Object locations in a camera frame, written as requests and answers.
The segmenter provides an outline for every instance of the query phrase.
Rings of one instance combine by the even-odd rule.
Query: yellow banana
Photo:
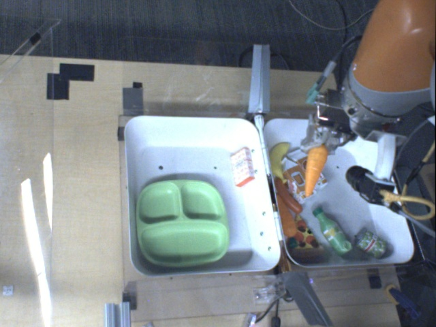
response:
[[[286,182],[286,179],[283,176],[281,160],[283,160],[283,158],[285,157],[287,151],[289,150],[289,147],[289,143],[278,143],[274,145],[274,147],[270,151],[271,172],[276,177],[280,178],[283,183]]]

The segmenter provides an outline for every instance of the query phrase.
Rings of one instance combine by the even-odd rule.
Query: teal connector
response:
[[[315,103],[315,99],[316,97],[320,94],[320,92],[318,91],[318,83],[315,82],[315,84],[313,84],[313,86],[311,87],[311,89],[309,89],[309,91],[306,94],[306,103],[307,104],[314,104]]]

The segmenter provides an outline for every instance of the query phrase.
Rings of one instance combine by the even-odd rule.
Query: green can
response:
[[[356,246],[365,253],[368,253],[377,259],[381,258],[383,254],[385,254],[387,248],[385,240],[370,232],[366,228],[363,228],[356,235]]]

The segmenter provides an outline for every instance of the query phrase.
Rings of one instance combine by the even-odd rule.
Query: green divided tray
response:
[[[160,266],[198,266],[221,259],[229,246],[221,195],[202,181],[164,181],[145,187],[136,204],[144,257]]]

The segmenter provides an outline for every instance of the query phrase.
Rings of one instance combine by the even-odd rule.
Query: green bottle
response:
[[[344,255],[352,250],[352,244],[347,240],[339,225],[327,218],[321,207],[315,209],[313,215],[320,221],[322,234],[336,253]]]

